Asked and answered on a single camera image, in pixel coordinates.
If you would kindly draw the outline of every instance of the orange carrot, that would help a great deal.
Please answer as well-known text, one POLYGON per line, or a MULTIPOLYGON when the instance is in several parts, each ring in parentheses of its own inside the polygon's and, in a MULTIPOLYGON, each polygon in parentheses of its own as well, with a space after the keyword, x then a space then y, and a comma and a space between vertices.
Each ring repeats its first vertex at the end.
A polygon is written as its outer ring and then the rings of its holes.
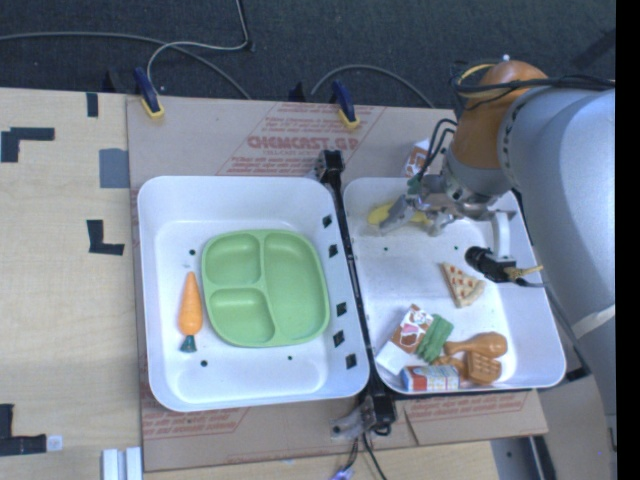
POLYGON ((184 343, 180 347, 183 352, 195 352, 196 344, 194 335, 202 329, 203 311, 200 300, 200 290, 193 272, 187 274, 182 293, 182 304, 178 315, 178 327, 182 334, 186 336, 184 343))

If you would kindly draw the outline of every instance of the clamp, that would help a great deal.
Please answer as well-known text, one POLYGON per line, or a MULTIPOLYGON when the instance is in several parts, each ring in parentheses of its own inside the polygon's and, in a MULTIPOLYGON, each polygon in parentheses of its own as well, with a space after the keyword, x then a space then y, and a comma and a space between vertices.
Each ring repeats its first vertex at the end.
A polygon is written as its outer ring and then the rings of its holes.
POLYGON ((158 119, 164 115, 164 107, 158 100, 158 93, 156 92, 151 80, 144 72, 144 69, 137 67, 133 70, 133 76, 136 79, 136 84, 142 95, 142 106, 149 114, 151 119, 158 119))
POLYGON ((339 80, 334 80, 331 83, 331 89, 333 90, 331 101, 337 100, 340 104, 338 115, 344 125, 349 129, 357 127, 360 124, 360 118, 356 116, 353 99, 347 88, 339 80))

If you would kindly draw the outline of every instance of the toy pizza slice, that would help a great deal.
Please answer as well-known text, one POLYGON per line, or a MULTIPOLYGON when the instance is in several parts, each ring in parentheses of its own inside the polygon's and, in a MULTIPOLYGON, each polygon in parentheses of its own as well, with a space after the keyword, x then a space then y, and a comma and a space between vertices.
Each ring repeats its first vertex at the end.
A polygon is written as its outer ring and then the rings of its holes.
POLYGON ((457 307, 470 306, 482 295, 485 285, 482 279, 467 275, 450 263, 442 263, 442 272, 457 307))

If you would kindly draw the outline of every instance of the green plate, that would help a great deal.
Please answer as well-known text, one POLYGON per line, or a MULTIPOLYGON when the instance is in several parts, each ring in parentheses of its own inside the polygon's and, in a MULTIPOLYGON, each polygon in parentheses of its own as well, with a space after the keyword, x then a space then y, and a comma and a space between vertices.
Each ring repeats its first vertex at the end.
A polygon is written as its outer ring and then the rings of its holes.
POLYGON ((309 240, 282 230, 225 233, 202 253, 209 320, 225 341, 273 347, 309 341, 329 323, 329 296, 309 240))

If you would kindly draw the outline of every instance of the black bracket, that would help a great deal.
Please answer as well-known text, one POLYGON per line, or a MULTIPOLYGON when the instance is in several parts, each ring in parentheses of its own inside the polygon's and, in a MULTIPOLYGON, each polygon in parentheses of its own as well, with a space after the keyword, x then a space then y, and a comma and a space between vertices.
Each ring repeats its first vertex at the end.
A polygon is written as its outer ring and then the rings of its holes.
MULTIPOLYGON (((364 336, 367 347, 367 358, 371 375, 366 388, 360 393, 360 408, 358 413, 362 412, 367 423, 366 430, 373 430, 378 435, 388 435, 391 433, 391 425, 397 419, 397 411, 392 394, 385 387, 378 370, 375 365, 375 357, 373 347, 371 345, 371 337, 366 323, 366 315, 364 313, 364 303, 360 295, 360 285, 358 283, 358 273, 356 271, 355 257, 353 248, 351 247, 351 236, 349 235, 349 227, 347 225, 346 210, 342 199, 342 181, 340 175, 344 171, 344 160, 342 152, 324 150, 320 153, 315 167, 316 176, 320 183, 328 185, 334 195, 336 204, 336 214, 338 216, 338 224, 340 226, 340 235, 342 244, 347 256, 349 266, 349 274, 351 276, 351 284, 356 301, 358 316, 360 317, 360 327, 364 336)), ((334 426, 334 434, 339 426, 334 426)))

